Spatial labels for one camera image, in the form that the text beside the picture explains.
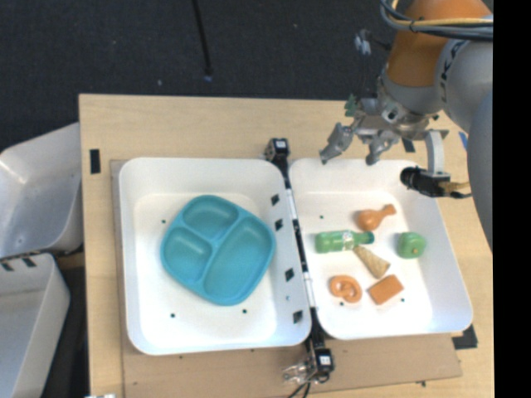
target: wooden table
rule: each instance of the wooden table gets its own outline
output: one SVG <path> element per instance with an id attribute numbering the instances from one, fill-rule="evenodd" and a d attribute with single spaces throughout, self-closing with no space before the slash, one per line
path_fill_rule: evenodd
<path id="1" fill-rule="evenodd" d="M 151 357 L 129 342 L 120 314 L 111 162 L 136 157 L 258 158 L 270 138 L 287 138 L 291 159 L 317 158 L 336 122 L 340 101 L 81 95 L 79 98 L 90 393 L 118 397 L 288 396 L 281 370 L 301 347 Z M 449 129 L 446 171 L 465 181 L 466 155 Z M 426 166 L 424 143 L 384 158 Z M 342 158 L 364 158 L 357 139 Z M 492 254 L 471 199 L 440 199 L 441 213 L 474 308 L 477 348 L 455 351 L 450 334 L 327 341 L 337 368 L 311 394 L 327 398 L 486 397 L 494 395 Z"/>

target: blue divided plate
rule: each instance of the blue divided plate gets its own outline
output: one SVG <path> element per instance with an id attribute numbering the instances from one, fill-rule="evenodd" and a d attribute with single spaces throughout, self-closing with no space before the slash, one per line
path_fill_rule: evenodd
<path id="1" fill-rule="evenodd" d="M 219 305 L 255 290 L 275 253 L 275 236 L 258 217 L 220 197 L 192 199 L 160 247 L 163 267 L 180 284 Z"/>

